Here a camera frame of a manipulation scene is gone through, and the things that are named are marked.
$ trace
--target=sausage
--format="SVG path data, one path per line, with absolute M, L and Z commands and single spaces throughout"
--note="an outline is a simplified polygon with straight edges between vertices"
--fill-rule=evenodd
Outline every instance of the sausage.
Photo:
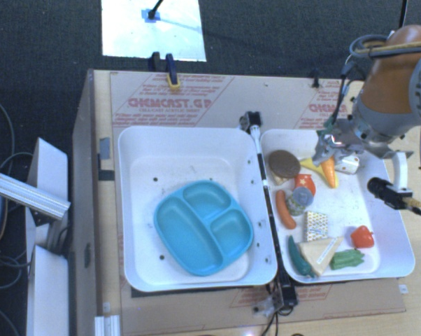
M 285 203 L 285 192 L 281 189 L 276 192 L 276 208 L 283 225 L 285 225 L 287 229 L 294 229 L 296 227 L 296 221 L 288 211 Z

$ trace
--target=cheese slice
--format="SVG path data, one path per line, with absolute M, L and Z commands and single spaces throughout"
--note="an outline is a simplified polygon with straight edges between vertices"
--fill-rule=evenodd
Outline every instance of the cheese slice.
M 311 265 L 315 274 L 320 277 L 342 241 L 343 237 L 307 241 L 299 243 L 299 250 L 302 257 Z

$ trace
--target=brown round toy food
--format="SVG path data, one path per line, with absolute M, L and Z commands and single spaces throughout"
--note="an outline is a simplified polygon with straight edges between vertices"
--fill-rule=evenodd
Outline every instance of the brown round toy food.
M 275 150 L 269 155 L 268 164 L 271 171 L 281 178 L 294 178 L 301 170 L 298 159 L 286 150 Z

